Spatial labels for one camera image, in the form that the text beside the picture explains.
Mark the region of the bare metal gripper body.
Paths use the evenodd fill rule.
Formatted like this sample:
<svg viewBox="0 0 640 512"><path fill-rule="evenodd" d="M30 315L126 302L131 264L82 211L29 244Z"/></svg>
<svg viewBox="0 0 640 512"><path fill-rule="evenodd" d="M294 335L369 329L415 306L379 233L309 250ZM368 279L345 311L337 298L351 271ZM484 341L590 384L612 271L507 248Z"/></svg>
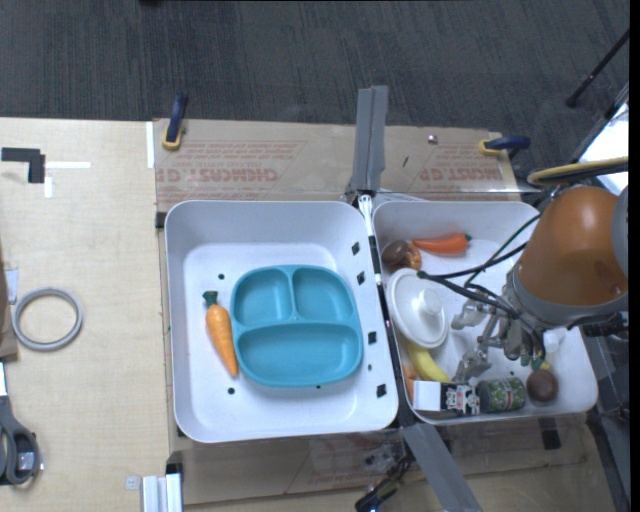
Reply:
<svg viewBox="0 0 640 512"><path fill-rule="evenodd" d="M485 298L477 309L488 316L481 335L477 338L477 355L481 361L489 358L489 349L498 348L504 356L516 361L543 361L546 348L544 326L521 302L506 298Z"/></svg>

